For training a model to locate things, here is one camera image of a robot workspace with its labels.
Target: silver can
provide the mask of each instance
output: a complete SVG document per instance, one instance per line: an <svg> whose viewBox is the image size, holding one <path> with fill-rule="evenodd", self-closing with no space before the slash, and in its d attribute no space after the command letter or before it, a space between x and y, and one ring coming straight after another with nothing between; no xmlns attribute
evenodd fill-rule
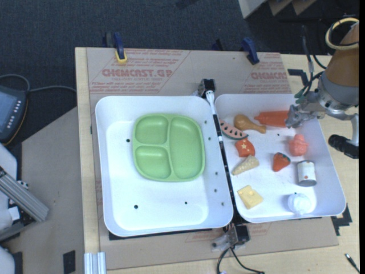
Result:
<svg viewBox="0 0 365 274"><path fill-rule="evenodd" d="M311 187L317 184L315 177L314 163L310 160L304 160L297 165L298 185L302 187Z"/></svg>

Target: yellow cable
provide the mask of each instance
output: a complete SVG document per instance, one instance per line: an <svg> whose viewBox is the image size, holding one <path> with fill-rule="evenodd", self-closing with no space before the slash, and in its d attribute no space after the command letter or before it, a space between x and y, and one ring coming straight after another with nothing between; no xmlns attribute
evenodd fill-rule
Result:
<svg viewBox="0 0 365 274"><path fill-rule="evenodd" d="M354 44L348 45L348 46L341 46L341 45L335 45L333 43L331 43L330 41L330 33L339 25L341 25L341 23L345 23L345 22L354 22L354 23L358 23L359 20L356 18L352 18L352 17L348 17L348 18L343 18L339 21L336 21L326 32L326 36L325 36L325 40L326 40L326 44L328 45L328 47L334 49L334 50L351 50L351 49L355 49L358 48L360 46L359 42L355 42Z"/></svg>

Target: black floor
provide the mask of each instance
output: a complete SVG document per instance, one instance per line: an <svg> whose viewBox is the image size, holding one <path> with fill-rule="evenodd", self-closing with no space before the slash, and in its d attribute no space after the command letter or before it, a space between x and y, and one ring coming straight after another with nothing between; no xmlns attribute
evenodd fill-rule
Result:
<svg viewBox="0 0 365 274"><path fill-rule="evenodd" d="M124 47L238 51L250 37L257 51L303 54L306 25L314 54L328 54L323 36L344 15L359 18L359 0L318 0L297 16L288 6L277 16L264 3L243 19L238 0L0 0L0 75L25 76L31 89L75 88L75 47L101 47L106 31L118 31ZM17 78L0 84L24 88ZM10 147L76 106L70 90L32 92L24 124Z"/></svg>

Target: pink toy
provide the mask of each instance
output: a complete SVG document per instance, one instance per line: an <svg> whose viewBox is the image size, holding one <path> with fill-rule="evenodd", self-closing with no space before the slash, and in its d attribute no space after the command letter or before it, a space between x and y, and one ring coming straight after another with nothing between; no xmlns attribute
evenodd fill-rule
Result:
<svg viewBox="0 0 365 274"><path fill-rule="evenodd" d="M289 151L294 156L301 156L307 152L308 143L304 141L302 134L296 134L294 139L289 141Z"/></svg>

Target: white tray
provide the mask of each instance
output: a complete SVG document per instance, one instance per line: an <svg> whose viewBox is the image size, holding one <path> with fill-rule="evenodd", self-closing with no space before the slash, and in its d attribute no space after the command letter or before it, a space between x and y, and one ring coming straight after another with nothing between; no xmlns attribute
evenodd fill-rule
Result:
<svg viewBox="0 0 365 274"><path fill-rule="evenodd" d="M260 112L288 110L294 104L293 95L288 94L224 94L215 101L217 115L227 123L233 124L237 114L245 114L254 123ZM276 128L267 126L267 132L261 134L255 130L245 131L248 140L254 144L256 158L260 165L238 176L231 175L234 196L240 215L249 222L261 223L267 221L333 216L341 214L346 201L344 193L334 168L327 142L317 120L305 122L299 128ZM304 156L291 156L288 140L295 134L303 134L309 143ZM224 147L230 172L242 161L234 146L235 140L223 136ZM272 170L273 155L276 152L286 154L291 164L279 172ZM311 160L315 163L317 184L313 187L299 186L297 179L297 163ZM251 209L246 209L237 191L246 185L251 185L262 197L263 202ZM287 206L287 199L293 193L303 193L311 201L311 210L305 215L292 213Z"/></svg>
<svg viewBox="0 0 365 274"><path fill-rule="evenodd" d="M201 127L205 169L189 182L158 182L134 166L135 120L152 113L188 116ZM110 232L129 237L220 228L233 206L212 112L197 96L107 96L96 105L104 221Z"/></svg>

